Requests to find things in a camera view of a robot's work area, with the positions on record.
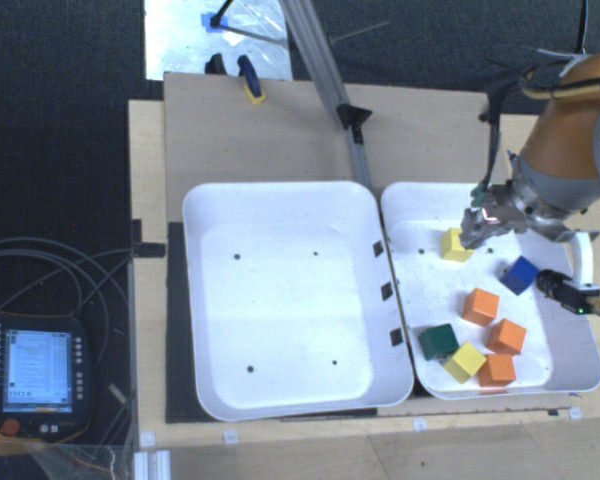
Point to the white plastic tray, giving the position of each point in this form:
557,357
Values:
285,308
440,298

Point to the black cylinder on white bracket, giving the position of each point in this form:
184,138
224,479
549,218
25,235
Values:
562,288

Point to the brown cardboard board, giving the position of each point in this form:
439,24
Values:
260,138

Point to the orange cube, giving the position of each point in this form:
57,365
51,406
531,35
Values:
481,307
497,370
507,337

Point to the blue cube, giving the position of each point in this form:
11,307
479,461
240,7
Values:
520,274

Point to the yellow cube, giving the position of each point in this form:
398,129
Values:
464,362
451,249

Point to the green cube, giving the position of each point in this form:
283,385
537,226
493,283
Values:
438,341

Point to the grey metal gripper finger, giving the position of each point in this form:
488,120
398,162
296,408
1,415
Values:
471,228
492,234

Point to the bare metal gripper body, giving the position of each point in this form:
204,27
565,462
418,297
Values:
512,213

